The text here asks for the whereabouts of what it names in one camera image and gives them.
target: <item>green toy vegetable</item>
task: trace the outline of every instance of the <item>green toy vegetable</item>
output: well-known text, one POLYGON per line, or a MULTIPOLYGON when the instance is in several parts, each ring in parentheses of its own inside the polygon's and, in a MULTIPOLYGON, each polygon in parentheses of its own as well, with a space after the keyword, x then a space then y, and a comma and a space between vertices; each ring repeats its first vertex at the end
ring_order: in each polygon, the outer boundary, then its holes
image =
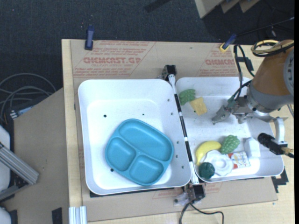
POLYGON ((210 162, 203 162, 199 166, 199 175, 203 178, 210 179, 215 174, 215 168, 210 162))
POLYGON ((180 92, 178 97, 181 105, 184 105, 189 101, 195 100, 195 90, 194 89, 184 90, 180 92))
POLYGON ((221 144, 220 153, 229 154, 232 153, 240 144, 237 136, 229 135, 225 138, 224 142, 221 144))

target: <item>banana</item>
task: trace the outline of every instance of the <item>banana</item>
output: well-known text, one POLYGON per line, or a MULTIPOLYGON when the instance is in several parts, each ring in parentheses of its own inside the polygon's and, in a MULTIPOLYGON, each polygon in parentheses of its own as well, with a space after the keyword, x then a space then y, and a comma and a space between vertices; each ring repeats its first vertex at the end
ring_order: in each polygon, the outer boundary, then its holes
POLYGON ((202 143, 196 150, 195 155, 196 155, 196 165, 199 166, 200 160, 203 158, 203 156, 206 155, 207 152, 211 150, 216 150, 221 148, 221 143, 217 141, 207 141, 202 143))

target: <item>white tray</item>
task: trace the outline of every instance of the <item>white tray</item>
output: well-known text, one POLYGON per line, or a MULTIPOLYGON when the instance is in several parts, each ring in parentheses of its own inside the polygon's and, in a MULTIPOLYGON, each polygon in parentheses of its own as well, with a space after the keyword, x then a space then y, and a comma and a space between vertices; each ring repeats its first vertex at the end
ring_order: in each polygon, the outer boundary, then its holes
POLYGON ((161 79, 87 80, 78 89, 85 178, 98 195, 186 185, 191 178, 185 140, 170 84, 161 79), (127 119, 139 119, 164 133, 174 145, 172 161, 161 179, 141 186, 111 171, 105 147, 127 119))
MULTIPOLYGON (((195 151, 198 146, 208 140, 222 142, 224 137, 233 134, 241 141, 235 152, 244 151, 244 142, 247 138, 257 137, 260 133, 274 136, 269 123, 256 118, 248 119, 247 122, 239 124, 236 117, 231 115, 223 122, 212 124, 212 117, 222 105, 227 105, 227 100, 239 88, 238 77, 192 77, 181 78, 177 81, 178 94, 187 89, 194 89, 196 97, 203 97, 207 107, 207 113, 198 116, 194 113, 189 102, 182 105, 187 136, 189 139, 192 158, 196 161, 195 151)), ((241 95, 246 94, 246 88, 242 89, 241 95)), ((250 167, 234 169, 226 176, 214 175, 211 179, 203 179, 206 182, 221 182, 237 179, 258 178, 279 175, 284 164, 280 155, 275 155, 266 147, 260 145, 261 157, 249 158, 250 167)))

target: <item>toy banana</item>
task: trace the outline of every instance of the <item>toy banana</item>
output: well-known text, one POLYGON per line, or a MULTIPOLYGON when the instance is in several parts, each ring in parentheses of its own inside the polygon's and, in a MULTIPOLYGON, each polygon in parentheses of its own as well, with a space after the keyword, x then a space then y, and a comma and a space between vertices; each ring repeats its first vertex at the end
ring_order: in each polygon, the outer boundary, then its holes
POLYGON ((220 149, 220 148, 221 148, 221 143, 217 141, 207 141, 202 143, 195 152, 197 158, 196 165, 199 166, 200 160, 203 158, 203 156, 206 155, 207 152, 211 150, 220 149))

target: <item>yellow block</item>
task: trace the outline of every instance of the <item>yellow block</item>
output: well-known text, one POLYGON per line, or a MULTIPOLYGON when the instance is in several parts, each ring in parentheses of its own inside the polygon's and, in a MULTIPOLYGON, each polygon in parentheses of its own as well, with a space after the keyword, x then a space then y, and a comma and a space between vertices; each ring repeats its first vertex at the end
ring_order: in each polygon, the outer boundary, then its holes
POLYGON ((190 101, 190 105, 198 115, 207 113, 206 104, 204 103, 204 99, 202 97, 190 101))

